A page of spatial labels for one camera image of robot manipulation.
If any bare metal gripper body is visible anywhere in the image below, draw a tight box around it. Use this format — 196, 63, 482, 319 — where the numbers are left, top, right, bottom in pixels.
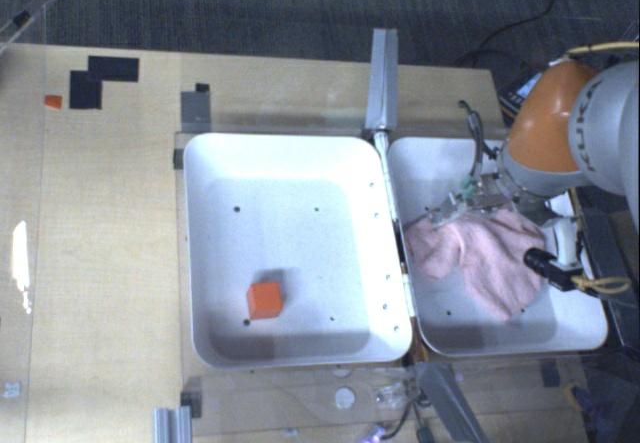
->
463, 172, 522, 216

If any pink cloth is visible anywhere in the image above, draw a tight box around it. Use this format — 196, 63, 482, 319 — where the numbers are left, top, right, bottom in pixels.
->
403, 208, 548, 324

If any white plastic tray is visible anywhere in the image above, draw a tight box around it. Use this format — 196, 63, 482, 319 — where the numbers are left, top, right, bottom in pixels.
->
182, 132, 415, 371
387, 136, 610, 359

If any pale wood board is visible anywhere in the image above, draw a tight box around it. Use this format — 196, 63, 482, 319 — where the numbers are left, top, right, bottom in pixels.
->
178, 52, 601, 443

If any orange cube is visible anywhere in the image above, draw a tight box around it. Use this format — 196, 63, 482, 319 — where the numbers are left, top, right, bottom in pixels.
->
245, 280, 285, 322

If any black cylinder on white bracket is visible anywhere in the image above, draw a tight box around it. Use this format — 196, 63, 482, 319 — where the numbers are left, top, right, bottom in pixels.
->
522, 215, 586, 293

